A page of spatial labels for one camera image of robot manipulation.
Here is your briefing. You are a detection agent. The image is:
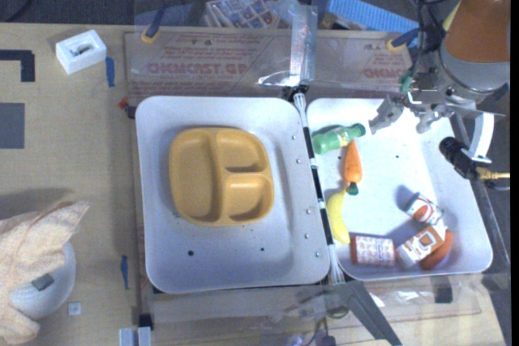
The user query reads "yellow banana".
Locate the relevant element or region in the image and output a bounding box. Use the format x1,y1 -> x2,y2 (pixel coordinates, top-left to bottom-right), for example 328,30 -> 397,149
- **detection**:
326,186 -> 352,246

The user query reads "white foam box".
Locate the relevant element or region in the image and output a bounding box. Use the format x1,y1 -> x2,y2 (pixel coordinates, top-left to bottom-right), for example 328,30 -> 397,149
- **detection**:
54,28 -> 108,75

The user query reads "orange carrot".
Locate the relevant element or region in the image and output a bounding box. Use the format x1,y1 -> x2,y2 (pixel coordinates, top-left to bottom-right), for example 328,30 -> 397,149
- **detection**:
342,138 -> 363,197

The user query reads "orange and white can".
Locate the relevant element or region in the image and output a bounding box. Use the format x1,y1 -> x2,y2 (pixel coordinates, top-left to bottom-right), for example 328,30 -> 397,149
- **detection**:
349,233 -> 397,268

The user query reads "black cylinder on white bracket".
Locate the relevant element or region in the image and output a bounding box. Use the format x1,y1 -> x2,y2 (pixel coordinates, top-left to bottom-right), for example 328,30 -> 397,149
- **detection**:
438,111 -> 497,181

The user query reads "brown cardboard board red print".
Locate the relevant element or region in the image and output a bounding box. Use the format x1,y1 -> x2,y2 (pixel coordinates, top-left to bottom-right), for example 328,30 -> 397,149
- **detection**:
122,30 -> 484,322

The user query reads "white plastic tray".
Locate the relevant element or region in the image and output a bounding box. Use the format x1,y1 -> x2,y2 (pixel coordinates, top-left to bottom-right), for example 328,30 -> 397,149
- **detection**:
305,96 -> 495,282
134,94 -> 332,294

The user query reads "white and orange carton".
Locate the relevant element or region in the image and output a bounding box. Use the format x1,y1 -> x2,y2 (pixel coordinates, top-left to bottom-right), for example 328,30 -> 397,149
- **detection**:
395,224 -> 448,270

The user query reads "yellow divided plate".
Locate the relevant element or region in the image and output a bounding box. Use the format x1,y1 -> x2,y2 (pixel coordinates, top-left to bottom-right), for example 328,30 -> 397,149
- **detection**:
167,126 -> 276,227

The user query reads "white round bowl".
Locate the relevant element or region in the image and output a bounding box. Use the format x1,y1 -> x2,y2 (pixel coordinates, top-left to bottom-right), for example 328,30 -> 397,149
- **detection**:
7,240 -> 78,322

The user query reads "blue ribbed foam block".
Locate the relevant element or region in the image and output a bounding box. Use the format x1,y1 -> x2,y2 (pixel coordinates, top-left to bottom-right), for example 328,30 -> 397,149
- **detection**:
326,0 -> 420,34

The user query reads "black block with thin wires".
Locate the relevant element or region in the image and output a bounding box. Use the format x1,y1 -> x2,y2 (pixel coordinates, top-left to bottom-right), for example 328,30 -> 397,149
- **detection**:
282,81 -> 310,100

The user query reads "white and orange bottle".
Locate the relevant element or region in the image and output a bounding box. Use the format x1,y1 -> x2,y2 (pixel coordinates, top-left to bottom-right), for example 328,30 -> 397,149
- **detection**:
405,191 -> 444,226

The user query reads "orange round toy food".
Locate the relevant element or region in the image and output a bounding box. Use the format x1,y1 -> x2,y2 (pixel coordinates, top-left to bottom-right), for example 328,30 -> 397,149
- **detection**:
418,229 -> 454,271

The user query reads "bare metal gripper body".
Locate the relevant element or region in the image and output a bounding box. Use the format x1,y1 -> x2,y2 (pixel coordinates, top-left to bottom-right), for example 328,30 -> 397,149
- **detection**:
405,70 -> 478,115

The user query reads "pale yellow cloth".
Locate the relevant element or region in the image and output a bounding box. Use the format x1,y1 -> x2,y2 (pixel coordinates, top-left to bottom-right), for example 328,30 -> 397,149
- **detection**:
0,199 -> 92,346

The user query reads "green bottle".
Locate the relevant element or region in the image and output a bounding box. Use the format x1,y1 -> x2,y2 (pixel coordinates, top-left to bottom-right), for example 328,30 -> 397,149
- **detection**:
311,122 -> 367,156

